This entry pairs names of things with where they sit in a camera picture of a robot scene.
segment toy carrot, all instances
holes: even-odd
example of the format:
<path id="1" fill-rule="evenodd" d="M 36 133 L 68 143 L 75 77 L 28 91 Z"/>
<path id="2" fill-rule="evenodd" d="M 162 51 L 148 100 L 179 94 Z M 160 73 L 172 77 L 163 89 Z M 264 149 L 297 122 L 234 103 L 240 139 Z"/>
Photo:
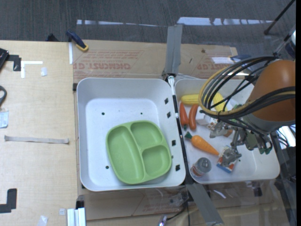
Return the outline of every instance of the toy carrot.
<path id="1" fill-rule="evenodd" d="M 198 111 L 198 104 L 192 105 L 189 111 L 189 127 L 191 130 L 195 130 L 197 128 L 197 123 L 196 123 L 197 111 Z"/>
<path id="2" fill-rule="evenodd" d="M 183 103 L 180 103 L 180 122 L 184 126 L 184 130 L 186 130 L 189 120 Z"/>
<path id="3" fill-rule="evenodd" d="M 217 155 L 217 156 L 219 155 L 219 152 L 215 150 L 215 148 L 211 146 L 208 142 L 206 142 L 202 137 L 198 135 L 192 136 L 189 132 L 187 132 L 185 138 L 190 139 L 191 144 L 196 148 L 211 153 L 213 155 Z"/>

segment silver can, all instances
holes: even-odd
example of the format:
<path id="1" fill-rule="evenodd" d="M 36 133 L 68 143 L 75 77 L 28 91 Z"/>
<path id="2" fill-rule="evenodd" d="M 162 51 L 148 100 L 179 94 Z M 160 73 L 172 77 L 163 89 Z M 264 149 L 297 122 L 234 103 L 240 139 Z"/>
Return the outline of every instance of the silver can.
<path id="1" fill-rule="evenodd" d="M 210 170 L 211 162 L 208 158 L 202 157 L 192 165 L 190 172 L 194 178 L 201 178 L 205 173 L 208 173 Z"/>

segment green plate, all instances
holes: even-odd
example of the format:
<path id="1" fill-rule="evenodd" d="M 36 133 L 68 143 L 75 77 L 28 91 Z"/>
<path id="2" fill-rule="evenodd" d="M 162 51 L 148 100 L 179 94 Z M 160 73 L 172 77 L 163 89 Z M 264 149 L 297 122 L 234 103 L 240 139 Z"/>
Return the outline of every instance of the green plate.
<path id="1" fill-rule="evenodd" d="M 167 141 L 151 121 L 133 121 L 112 128 L 106 136 L 106 147 L 116 176 L 127 184 L 158 178 L 171 167 Z"/>

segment gray duct tape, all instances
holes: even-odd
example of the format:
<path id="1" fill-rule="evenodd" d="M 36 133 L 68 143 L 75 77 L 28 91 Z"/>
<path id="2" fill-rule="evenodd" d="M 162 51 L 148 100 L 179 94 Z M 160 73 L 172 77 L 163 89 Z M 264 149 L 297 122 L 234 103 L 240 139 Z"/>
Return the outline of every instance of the gray duct tape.
<path id="1" fill-rule="evenodd" d="M 35 138 L 35 137 L 8 137 L 4 136 L 6 141 L 22 141 L 22 142 L 42 142 L 42 143 L 57 143 L 68 144 L 69 139 L 51 139 L 51 138 Z"/>

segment wooden table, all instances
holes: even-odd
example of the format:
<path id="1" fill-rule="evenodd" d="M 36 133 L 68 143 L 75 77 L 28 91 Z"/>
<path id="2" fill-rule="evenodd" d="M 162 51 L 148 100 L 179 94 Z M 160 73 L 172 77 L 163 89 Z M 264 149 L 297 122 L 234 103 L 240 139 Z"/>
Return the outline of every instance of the wooden table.
<path id="1" fill-rule="evenodd" d="M 13 62 L 6 62 L 0 72 L 0 85 L 8 95 L 1 108 L 9 110 L 8 127 L 0 129 L 0 204 L 7 200 L 7 190 L 17 189 L 16 209 L 0 214 L 0 225 L 37 225 L 41 216 L 47 226 L 66 224 L 60 209 L 75 208 L 78 197 L 76 117 L 73 67 L 69 63 L 69 43 L 3 41 L 0 48 L 22 61 L 42 61 L 41 65 L 26 65 L 25 78 L 13 71 Z M 47 76 L 41 76 L 46 67 Z M 4 136 L 69 139 L 68 144 L 5 141 Z M 273 221 L 277 215 L 288 225 L 285 209 L 277 190 L 266 182 L 267 200 L 254 200 L 253 205 L 227 208 L 224 201 L 215 205 L 225 225 L 256 225 Z M 87 222 L 90 226 L 145 225 L 155 226 L 160 215 L 111 218 Z M 190 208 L 191 225 L 205 225 L 195 207 Z M 188 214 L 170 220 L 168 225 L 188 225 Z"/>

